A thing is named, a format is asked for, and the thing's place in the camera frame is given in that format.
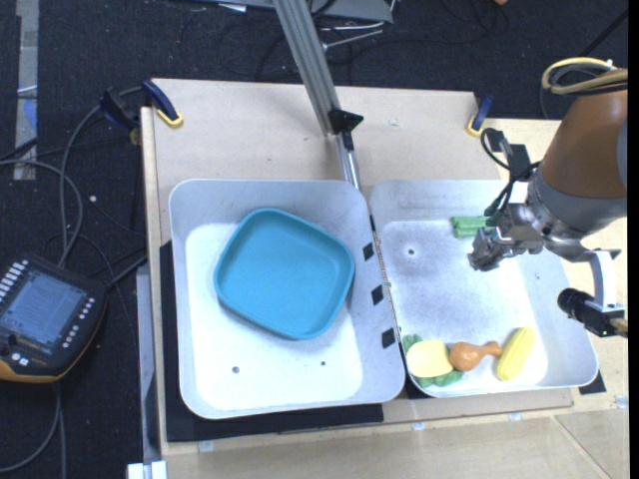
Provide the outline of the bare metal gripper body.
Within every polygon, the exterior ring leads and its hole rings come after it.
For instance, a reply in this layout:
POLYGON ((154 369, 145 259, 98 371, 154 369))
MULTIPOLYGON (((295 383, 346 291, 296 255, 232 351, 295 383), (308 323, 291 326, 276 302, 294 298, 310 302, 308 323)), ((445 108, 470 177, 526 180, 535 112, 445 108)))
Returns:
POLYGON ((595 232, 593 201, 495 201, 491 205, 491 261, 547 249, 570 262, 594 251, 582 241, 595 232))

